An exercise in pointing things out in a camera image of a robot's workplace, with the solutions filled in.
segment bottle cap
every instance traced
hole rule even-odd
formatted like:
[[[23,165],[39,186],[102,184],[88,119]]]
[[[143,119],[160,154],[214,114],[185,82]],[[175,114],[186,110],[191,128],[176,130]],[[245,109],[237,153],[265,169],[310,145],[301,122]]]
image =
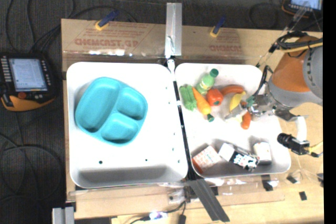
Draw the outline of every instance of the bottle cap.
[[[216,78],[218,76],[218,70],[217,69],[211,69],[210,76],[213,78]]]

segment gray carpet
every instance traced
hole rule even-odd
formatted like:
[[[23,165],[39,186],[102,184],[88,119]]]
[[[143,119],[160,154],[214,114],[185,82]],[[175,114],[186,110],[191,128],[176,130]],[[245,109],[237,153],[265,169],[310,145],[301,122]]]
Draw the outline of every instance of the gray carpet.
[[[165,3],[183,4],[183,25],[213,26],[226,15],[226,27],[283,29],[291,16],[281,0],[73,0],[72,15],[100,19],[111,7],[120,21],[165,23]],[[109,8],[93,8],[106,5]],[[1,0],[1,52],[28,52],[33,43],[68,17],[72,0]],[[323,21],[301,20],[298,30],[323,30]],[[36,47],[42,48],[44,42]],[[51,209],[65,202],[64,116],[60,35],[44,47],[59,78],[57,99],[37,110],[9,112],[0,106],[0,223],[51,223]]]

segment orange pepper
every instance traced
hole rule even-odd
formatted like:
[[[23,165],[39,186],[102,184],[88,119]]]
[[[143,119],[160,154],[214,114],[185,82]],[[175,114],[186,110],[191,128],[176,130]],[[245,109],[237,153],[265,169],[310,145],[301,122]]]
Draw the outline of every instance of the orange pepper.
[[[220,105],[223,100],[223,95],[218,89],[210,89],[206,94],[206,100],[210,106]]]

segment display screen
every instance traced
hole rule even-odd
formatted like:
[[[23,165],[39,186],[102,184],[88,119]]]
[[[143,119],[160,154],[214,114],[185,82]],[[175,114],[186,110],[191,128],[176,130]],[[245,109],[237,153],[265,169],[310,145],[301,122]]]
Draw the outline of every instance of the display screen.
[[[291,0],[294,5],[321,10],[322,0]]]
[[[16,91],[47,91],[38,59],[9,59]]]

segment blue clamp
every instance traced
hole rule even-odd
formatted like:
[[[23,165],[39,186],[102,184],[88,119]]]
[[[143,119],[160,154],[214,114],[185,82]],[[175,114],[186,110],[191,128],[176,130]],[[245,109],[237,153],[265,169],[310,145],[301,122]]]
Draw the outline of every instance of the blue clamp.
[[[114,20],[119,14],[118,10],[114,10],[108,15],[106,15],[102,20],[96,22],[96,29],[102,31],[105,27],[108,26],[109,21]]]
[[[225,22],[225,16],[223,16],[219,22],[217,23],[216,26],[214,26],[212,29],[211,29],[211,32],[210,32],[210,35],[212,37],[217,37],[218,34],[219,34],[219,31],[220,31],[220,28],[223,26],[224,22]]]

